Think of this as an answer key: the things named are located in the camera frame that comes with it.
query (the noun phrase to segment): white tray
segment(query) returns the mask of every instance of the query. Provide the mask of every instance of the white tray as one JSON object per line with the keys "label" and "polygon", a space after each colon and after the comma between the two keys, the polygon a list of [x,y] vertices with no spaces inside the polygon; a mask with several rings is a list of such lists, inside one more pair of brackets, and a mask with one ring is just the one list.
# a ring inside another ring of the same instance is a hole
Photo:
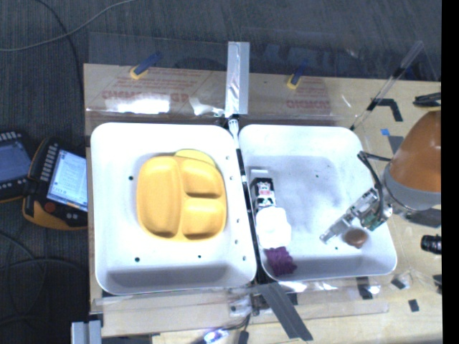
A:
{"label": "white tray", "polygon": [[369,233],[361,249],[341,237],[325,245],[320,235],[373,186],[369,170],[357,158],[360,140],[350,130],[334,127],[248,125],[240,146],[250,169],[266,168],[273,178],[277,205],[292,226],[287,246],[298,268],[275,277],[261,249],[265,271],[282,281],[322,280],[389,274],[397,254],[386,224]]}
{"label": "white tray", "polygon": [[[210,155],[227,192],[227,223],[202,242],[171,242],[144,232],[136,217],[143,162],[184,148]],[[231,135],[213,125],[106,123],[91,136],[95,276],[115,295],[239,287],[256,272],[255,251]]]}

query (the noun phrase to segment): yellow plate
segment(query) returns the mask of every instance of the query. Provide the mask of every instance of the yellow plate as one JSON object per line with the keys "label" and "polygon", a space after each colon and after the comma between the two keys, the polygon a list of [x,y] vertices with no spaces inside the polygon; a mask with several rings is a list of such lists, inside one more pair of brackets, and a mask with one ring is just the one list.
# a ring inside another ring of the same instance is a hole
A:
{"label": "yellow plate", "polygon": [[218,235],[227,201],[214,161],[197,150],[146,161],[138,176],[137,217],[145,231],[162,239],[202,241]]}

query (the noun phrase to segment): dark floor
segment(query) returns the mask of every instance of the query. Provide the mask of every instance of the dark floor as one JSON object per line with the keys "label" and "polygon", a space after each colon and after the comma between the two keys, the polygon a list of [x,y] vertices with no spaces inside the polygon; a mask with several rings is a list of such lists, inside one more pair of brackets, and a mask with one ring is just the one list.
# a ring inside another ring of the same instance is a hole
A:
{"label": "dark floor", "polygon": [[[297,50],[307,75],[381,79],[422,41],[404,78],[441,78],[442,0],[136,0],[85,24],[119,1],[0,0],[0,132],[24,131],[33,147],[50,135],[82,142],[82,65],[107,60],[90,32],[248,41],[252,71],[289,72]],[[36,226],[21,205],[0,204],[0,343],[69,343],[89,307],[87,234]]]}

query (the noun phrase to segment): purple object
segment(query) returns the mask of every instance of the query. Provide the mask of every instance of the purple object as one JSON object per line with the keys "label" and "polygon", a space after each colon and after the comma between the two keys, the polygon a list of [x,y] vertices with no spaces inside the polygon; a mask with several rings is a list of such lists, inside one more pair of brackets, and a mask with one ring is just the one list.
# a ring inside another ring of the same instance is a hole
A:
{"label": "purple object", "polygon": [[293,258],[284,246],[275,249],[265,249],[265,254],[276,277],[292,274],[297,268],[293,263]]}

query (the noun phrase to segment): device screen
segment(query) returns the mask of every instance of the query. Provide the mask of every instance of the device screen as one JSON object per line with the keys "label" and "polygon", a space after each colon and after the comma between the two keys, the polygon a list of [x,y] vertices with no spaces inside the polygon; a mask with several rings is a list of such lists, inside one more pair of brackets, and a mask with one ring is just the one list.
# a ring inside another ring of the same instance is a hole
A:
{"label": "device screen", "polygon": [[59,151],[47,198],[87,211],[85,158]]}
{"label": "device screen", "polygon": [[30,158],[20,142],[0,146],[0,182],[27,176]]}

